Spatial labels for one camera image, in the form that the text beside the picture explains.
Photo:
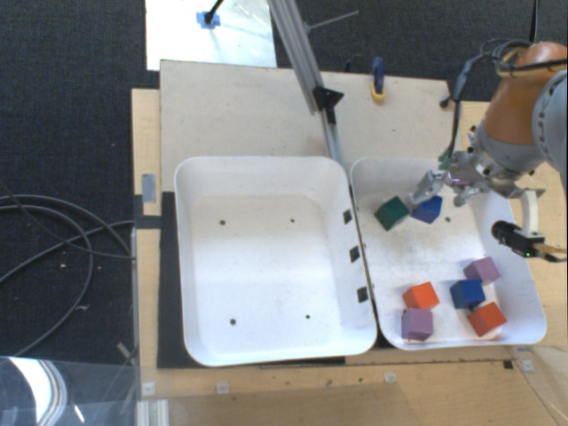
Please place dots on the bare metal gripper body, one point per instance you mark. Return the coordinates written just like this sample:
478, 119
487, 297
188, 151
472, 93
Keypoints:
470, 173

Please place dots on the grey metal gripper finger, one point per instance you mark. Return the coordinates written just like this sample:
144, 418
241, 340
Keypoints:
465, 194
428, 186

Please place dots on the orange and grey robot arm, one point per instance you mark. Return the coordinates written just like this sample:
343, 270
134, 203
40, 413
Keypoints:
515, 104

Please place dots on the blue cube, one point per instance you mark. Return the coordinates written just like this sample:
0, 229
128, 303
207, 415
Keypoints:
467, 294
427, 211

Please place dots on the green cube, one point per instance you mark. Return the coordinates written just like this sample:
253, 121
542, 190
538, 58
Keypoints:
391, 213

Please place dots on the white plastic tray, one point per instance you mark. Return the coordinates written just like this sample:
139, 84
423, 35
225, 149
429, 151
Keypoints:
426, 255
266, 264

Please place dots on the purple cube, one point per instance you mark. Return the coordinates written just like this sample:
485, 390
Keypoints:
482, 270
417, 324

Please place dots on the orange cube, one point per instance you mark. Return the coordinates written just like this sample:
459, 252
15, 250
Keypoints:
487, 319
420, 295

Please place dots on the black cylinder on white bracket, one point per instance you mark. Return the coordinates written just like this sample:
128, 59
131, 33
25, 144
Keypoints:
517, 234

